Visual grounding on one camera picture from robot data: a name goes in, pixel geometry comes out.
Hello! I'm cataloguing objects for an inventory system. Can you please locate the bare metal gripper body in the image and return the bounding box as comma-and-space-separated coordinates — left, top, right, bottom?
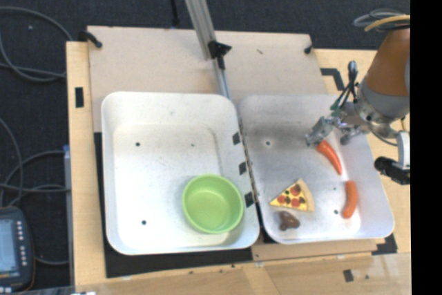
330, 100, 398, 140

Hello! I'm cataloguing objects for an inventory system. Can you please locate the orange carrot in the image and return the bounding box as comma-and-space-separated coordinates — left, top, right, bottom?
316, 140, 343, 176

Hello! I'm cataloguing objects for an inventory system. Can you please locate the white plastic tray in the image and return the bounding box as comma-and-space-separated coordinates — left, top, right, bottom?
101, 91, 260, 256
237, 94, 396, 245

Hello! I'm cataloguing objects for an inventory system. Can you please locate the orange sausage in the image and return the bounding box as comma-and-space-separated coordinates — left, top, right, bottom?
341, 180, 359, 220

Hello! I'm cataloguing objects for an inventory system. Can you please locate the yellow pizza slice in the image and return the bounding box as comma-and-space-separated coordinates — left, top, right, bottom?
269, 178, 316, 213

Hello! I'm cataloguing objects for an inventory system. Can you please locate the brown lumpy toy food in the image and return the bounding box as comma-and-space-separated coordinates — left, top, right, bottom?
278, 211, 300, 231

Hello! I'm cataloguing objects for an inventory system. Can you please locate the green bowl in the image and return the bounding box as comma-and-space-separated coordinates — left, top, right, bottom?
182, 174, 245, 235

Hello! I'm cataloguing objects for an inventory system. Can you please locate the pale brown flat board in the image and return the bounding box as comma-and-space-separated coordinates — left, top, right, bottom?
86, 26, 385, 262

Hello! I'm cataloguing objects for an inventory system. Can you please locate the black cylinder on white bracket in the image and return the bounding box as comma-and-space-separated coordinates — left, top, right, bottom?
374, 131, 411, 186

